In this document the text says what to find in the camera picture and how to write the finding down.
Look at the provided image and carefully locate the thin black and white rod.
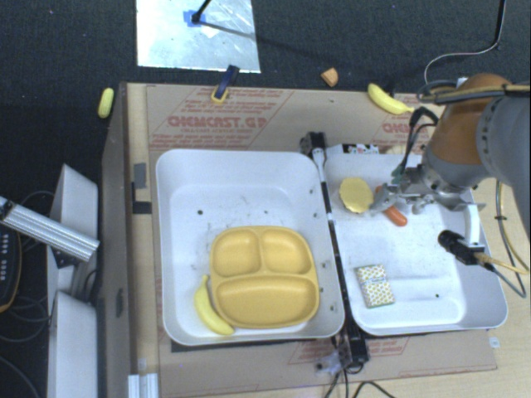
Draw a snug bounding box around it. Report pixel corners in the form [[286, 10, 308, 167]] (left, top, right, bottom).
[[311, 146, 363, 347]]

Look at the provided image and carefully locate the yellow corn cob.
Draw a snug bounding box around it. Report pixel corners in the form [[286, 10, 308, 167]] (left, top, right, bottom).
[[97, 87, 115, 120]]

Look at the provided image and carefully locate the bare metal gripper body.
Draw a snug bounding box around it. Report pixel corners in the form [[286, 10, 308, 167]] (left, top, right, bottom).
[[397, 165, 487, 213]]

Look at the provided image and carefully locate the orange sausage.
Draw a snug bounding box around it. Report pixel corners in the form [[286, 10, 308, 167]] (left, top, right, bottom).
[[374, 185, 409, 228]]

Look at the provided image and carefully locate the brown cardboard board red print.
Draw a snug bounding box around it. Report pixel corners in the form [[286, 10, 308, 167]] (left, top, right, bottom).
[[124, 81, 499, 390]]

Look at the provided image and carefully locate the yellow round biscuit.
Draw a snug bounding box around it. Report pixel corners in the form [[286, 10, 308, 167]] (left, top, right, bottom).
[[339, 177, 375, 215]]

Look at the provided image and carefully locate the yellow banana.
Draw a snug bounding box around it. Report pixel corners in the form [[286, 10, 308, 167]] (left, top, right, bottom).
[[192, 274, 236, 337], [367, 82, 416, 116]]

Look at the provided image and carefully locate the black cylinder on white bracket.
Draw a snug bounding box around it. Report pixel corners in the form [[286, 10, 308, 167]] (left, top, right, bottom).
[[437, 203, 487, 266]]

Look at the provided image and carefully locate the white plastic tray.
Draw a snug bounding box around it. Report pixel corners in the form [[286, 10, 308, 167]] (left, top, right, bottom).
[[323, 151, 509, 337], [155, 148, 347, 347]]

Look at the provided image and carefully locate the brown bread slice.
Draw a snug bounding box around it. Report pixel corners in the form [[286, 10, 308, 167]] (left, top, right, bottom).
[[319, 67, 340, 88]]

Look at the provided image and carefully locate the white carton yellow pattern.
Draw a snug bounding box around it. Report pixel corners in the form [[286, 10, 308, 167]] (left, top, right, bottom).
[[353, 263, 397, 309]]

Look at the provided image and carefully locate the yellow divided plate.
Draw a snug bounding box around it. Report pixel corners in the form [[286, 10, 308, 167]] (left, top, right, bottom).
[[208, 225, 321, 330]]

